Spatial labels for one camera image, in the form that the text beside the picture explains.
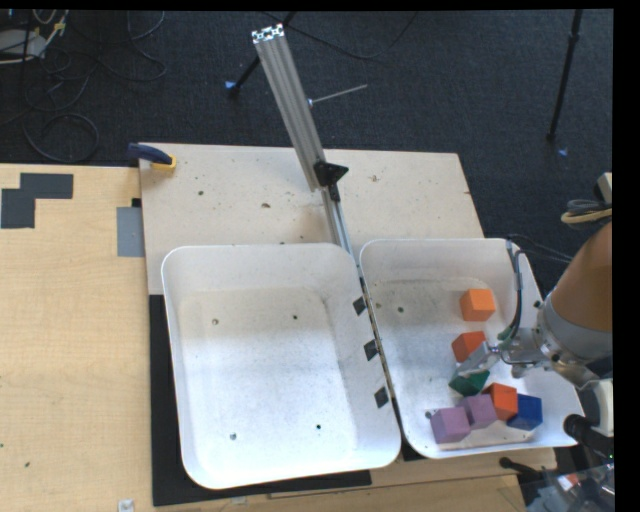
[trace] tripod leg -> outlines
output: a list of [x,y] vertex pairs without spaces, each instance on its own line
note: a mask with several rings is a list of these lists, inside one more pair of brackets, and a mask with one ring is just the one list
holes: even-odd
[[[287,25],[289,25],[293,17],[296,15],[296,12],[297,11],[291,11],[289,14],[287,14],[287,17],[282,21],[283,28],[286,28]],[[255,59],[253,59],[253,62],[249,64],[249,67],[246,69],[244,73],[242,73],[242,76],[238,79],[237,82],[225,83],[227,89],[229,89],[229,95],[231,97],[235,97],[238,95],[238,93],[240,92],[240,88],[242,87],[242,84],[244,84],[247,81],[247,78],[249,78],[251,73],[253,73],[253,71],[258,67],[258,64],[260,64],[260,57],[256,57]]]
[[564,91],[567,88],[567,80],[569,79],[569,70],[571,69],[571,61],[573,59],[573,50],[578,39],[580,39],[580,21],[582,19],[583,9],[576,9],[573,15],[573,23],[571,24],[571,34],[569,34],[569,47],[564,61],[564,70],[562,71],[562,80],[560,81],[560,90],[558,91],[558,99],[556,100],[556,108],[553,112],[551,127],[547,133],[547,140],[553,140],[556,136],[556,128],[558,126],[558,118],[560,117],[560,109],[564,100]]

